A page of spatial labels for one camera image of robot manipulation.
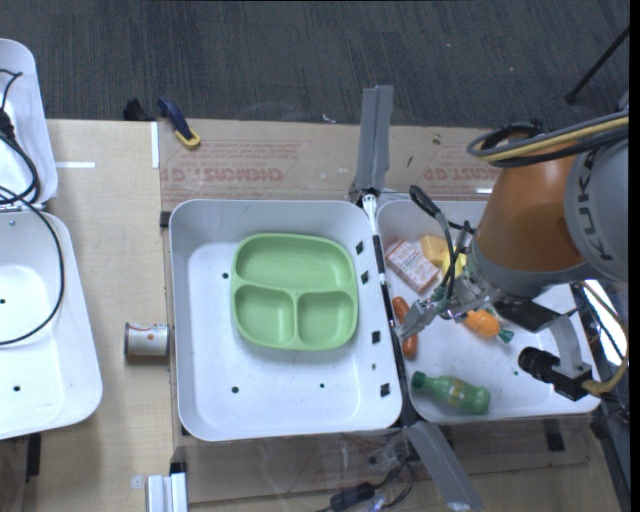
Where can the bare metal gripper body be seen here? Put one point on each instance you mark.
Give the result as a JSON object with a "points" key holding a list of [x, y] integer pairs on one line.
{"points": [[467, 296]]}

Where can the green divided plate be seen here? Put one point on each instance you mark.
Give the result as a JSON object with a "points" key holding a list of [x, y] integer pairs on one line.
{"points": [[295, 270]]}

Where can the white and orange small can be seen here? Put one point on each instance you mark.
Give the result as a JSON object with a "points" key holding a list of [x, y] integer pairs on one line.
{"points": [[147, 340]]}

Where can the orange and white carton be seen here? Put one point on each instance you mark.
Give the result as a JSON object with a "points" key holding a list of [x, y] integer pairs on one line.
{"points": [[412, 265]]}

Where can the yellow banana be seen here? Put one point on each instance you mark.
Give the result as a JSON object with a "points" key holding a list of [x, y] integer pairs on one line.
{"points": [[460, 265]]}

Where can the brown cardboard board red print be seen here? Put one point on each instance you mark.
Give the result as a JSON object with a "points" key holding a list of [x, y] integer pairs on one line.
{"points": [[300, 165]]}

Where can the white plastic tray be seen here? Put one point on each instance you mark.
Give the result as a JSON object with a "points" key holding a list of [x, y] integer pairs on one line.
{"points": [[210, 350], [470, 370]]}

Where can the black cylinder on white bracket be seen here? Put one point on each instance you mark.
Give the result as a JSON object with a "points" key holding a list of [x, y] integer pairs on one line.
{"points": [[550, 367]]}

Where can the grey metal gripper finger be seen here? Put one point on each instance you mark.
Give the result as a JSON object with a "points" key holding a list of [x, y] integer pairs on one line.
{"points": [[411, 320], [430, 320]]}

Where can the green plastic bottle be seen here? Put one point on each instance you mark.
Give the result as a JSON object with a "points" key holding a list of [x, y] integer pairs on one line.
{"points": [[455, 392]]}

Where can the orange sausage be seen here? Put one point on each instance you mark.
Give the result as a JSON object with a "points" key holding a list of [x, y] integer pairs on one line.
{"points": [[410, 347]]}

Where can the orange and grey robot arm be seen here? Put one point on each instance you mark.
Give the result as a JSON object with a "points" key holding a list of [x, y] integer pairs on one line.
{"points": [[540, 235]]}

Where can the yellow toy cheese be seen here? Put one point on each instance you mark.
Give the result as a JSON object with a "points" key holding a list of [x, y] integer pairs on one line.
{"points": [[434, 248]]}

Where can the orange carrot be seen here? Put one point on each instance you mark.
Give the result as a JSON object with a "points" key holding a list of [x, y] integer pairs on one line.
{"points": [[482, 324]]}

